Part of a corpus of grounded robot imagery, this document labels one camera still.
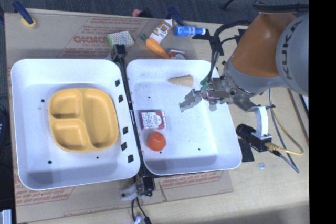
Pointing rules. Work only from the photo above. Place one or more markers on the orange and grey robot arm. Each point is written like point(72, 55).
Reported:
point(265, 47)

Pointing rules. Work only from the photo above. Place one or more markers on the red patterned carton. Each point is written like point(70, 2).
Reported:
point(153, 119)

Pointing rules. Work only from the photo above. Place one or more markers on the white plastic tray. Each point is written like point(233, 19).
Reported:
point(31, 112)
point(194, 133)

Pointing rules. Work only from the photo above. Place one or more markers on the orange carrot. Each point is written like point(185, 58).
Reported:
point(156, 47)

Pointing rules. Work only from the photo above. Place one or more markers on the black cylinder on white bracket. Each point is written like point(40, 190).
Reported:
point(258, 136)

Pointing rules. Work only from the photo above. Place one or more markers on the blue bottle white cap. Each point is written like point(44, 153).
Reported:
point(186, 31)

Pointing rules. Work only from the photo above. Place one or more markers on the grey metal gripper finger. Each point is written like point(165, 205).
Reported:
point(190, 100)
point(213, 107)

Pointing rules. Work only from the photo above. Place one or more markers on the orange and white bottle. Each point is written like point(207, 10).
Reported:
point(162, 30)

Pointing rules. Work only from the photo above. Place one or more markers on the orange divided plate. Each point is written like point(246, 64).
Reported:
point(84, 119)

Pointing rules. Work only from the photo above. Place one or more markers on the green patterned box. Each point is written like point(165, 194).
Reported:
point(120, 38)

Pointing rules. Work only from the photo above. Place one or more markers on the brown cardboard board red print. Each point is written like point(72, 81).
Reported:
point(65, 34)

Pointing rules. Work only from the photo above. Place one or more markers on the small red and white carton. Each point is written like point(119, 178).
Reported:
point(177, 54)

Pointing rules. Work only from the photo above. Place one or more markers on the small grey square piece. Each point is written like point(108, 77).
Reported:
point(261, 165)

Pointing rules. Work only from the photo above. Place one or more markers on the orange round fruit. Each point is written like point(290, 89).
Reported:
point(156, 141)

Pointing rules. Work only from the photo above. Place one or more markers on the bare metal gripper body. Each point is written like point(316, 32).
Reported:
point(228, 94)

